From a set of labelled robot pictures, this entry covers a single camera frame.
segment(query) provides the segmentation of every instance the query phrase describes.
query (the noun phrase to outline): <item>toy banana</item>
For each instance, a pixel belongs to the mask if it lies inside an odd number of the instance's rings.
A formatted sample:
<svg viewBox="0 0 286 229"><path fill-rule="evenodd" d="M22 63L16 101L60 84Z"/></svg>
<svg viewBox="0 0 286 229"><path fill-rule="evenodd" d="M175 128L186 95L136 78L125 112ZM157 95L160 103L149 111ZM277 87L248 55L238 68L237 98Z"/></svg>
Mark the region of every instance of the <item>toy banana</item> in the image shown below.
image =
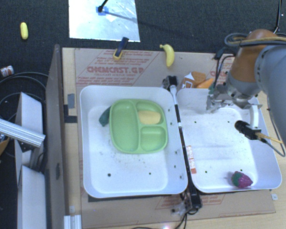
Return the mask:
<svg viewBox="0 0 286 229"><path fill-rule="evenodd" d="M166 44L166 45L162 45L161 44L160 48L163 48L164 51L166 52L166 66L170 67L173 64L174 60L175 60L174 49L169 44Z"/></svg>

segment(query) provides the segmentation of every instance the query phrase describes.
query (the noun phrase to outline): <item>green divided plate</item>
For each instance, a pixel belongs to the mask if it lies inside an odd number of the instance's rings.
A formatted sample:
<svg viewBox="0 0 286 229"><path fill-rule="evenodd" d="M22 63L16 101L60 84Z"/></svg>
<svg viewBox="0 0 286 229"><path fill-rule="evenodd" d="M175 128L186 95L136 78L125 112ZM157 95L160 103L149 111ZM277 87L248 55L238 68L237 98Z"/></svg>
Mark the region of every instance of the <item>green divided plate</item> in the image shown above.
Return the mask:
<svg viewBox="0 0 286 229"><path fill-rule="evenodd" d="M142 124L138 111L146 110L160 113L160 122ZM162 108L155 102L141 99L118 100L110 108L109 124L113 145L122 152L149 154L166 147L166 119Z"/></svg>

